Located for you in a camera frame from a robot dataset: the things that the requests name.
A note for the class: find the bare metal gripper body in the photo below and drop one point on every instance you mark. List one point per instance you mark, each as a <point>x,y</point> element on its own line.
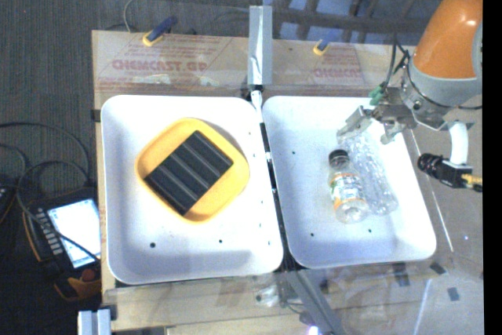
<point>408,110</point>

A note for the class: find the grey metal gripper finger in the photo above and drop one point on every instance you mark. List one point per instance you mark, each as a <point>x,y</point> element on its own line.
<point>355,121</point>
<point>390,132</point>

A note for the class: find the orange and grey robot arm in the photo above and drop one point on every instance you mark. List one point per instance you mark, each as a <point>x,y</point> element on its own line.
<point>447,47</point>

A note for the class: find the clear ribbed plastic bottle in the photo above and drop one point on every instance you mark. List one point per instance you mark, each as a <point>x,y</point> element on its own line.
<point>372,172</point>

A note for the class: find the white plastic tray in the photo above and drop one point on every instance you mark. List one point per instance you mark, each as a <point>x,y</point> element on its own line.
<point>345,184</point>
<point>188,188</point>

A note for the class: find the clear bottle orange label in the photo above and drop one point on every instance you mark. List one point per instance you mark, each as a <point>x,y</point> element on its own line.
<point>345,188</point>

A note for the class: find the black ribbed square block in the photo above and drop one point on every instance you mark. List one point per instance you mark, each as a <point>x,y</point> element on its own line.
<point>189,172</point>

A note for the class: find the brown cardboard board red print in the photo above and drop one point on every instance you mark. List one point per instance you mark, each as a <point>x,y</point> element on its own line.
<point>164,62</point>

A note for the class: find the yellow square plate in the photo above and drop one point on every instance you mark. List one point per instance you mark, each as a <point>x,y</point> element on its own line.
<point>157,161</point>

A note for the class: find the black cylinder on white bracket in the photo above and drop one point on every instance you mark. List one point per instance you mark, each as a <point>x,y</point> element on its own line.
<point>451,161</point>

